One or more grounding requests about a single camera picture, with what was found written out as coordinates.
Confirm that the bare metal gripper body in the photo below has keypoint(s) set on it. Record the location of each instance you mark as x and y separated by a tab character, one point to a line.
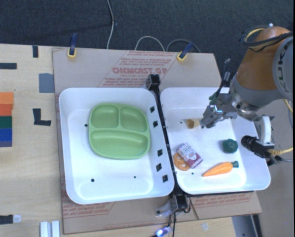
224	108

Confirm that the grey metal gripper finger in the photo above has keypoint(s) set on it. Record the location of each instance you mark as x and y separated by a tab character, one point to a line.
202	122
210	125

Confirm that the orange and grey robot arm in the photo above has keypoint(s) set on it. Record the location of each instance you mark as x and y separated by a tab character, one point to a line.
258	68

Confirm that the tan bread piece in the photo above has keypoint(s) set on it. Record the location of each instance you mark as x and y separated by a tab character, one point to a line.
191	123

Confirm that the white plastic tray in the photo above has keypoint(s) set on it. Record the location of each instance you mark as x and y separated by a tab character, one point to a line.
211	149
113	179

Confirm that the green broccoli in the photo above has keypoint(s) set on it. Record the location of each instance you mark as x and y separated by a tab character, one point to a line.
230	146

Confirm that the red and white carton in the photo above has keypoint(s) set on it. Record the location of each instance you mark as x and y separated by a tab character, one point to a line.
190	155

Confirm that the orange carrot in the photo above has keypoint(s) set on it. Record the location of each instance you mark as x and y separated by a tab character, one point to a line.
217	169

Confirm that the orange pretzel biscuit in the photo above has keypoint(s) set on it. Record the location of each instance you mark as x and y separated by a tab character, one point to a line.
180	165

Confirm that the green divided plate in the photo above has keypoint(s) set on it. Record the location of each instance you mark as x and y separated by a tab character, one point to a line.
119	138

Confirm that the brown cardboard board red print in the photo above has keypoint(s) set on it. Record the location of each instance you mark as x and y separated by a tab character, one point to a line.
93	68

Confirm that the white block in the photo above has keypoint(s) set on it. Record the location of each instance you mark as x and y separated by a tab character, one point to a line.
55	228
44	229

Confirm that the orange cube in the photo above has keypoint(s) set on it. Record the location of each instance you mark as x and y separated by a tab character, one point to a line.
4	109
6	98

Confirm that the dark green cube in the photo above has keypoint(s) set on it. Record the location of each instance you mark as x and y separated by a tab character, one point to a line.
4	122

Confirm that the blue cube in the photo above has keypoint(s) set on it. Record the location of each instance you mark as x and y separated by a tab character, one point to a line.
4	136

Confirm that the black cylinder on white bracket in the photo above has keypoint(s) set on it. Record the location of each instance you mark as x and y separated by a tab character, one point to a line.
257	146

